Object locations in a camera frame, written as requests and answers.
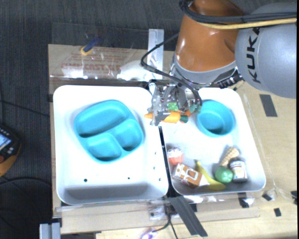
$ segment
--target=can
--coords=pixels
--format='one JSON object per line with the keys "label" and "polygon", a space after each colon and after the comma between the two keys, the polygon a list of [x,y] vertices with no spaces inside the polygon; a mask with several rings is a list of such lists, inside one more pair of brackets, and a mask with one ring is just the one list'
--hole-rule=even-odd
{"label": "can", "polygon": [[241,183],[248,180],[245,162],[241,159],[234,159],[229,163],[229,168],[233,172],[233,182]]}

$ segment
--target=orange and black controller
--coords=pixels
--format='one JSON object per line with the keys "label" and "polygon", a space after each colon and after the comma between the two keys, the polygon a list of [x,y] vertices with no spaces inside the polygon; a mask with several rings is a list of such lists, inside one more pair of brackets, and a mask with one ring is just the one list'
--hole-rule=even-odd
{"label": "orange and black controller", "polygon": [[0,124],[0,177],[14,164],[21,148],[19,137]]}

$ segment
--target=black floor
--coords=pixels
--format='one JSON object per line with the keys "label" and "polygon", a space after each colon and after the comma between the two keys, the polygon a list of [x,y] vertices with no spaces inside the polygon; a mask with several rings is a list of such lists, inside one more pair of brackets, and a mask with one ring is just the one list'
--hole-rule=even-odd
{"label": "black floor", "polygon": [[[183,15],[178,1],[0,0],[0,121],[22,139],[18,159],[0,178],[0,239],[37,239],[39,224],[51,221],[48,44],[77,42],[60,26],[178,32]],[[297,0],[231,1],[250,13]]]}

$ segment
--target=green ball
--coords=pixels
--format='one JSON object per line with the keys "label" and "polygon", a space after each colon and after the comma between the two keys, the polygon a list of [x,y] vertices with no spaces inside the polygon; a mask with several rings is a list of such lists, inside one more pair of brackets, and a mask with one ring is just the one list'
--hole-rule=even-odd
{"label": "green ball", "polygon": [[216,180],[224,184],[231,182],[233,176],[233,172],[229,168],[224,166],[218,167],[215,173]]}

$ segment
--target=wooden table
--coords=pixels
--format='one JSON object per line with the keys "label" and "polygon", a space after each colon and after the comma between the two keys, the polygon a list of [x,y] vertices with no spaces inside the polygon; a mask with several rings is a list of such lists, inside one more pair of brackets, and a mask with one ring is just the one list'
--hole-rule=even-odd
{"label": "wooden table", "polygon": [[[49,45],[50,74],[78,47]],[[138,60],[146,51],[135,50],[129,58]],[[172,52],[164,52],[164,68],[168,68]],[[68,84],[93,85],[95,81],[50,78],[49,93]],[[270,95],[277,116],[267,116],[260,95],[264,93],[242,84],[237,92],[242,98],[247,118],[261,156],[267,184],[254,198],[249,208],[242,208],[238,200],[197,204],[196,216],[208,236],[213,239],[231,238],[296,238],[298,236],[297,198],[297,144],[296,100]],[[140,238],[149,228],[159,228],[166,219],[153,221],[147,203],[114,203],[81,207],[62,207],[55,188],[55,149],[53,103],[51,114],[51,151],[53,209],[56,218],[62,218],[61,234],[93,233],[95,238]],[[172,218],[178,238],[192,238],[179,217]],[[158,233],[156,238],[174,238],[171,226]]]}

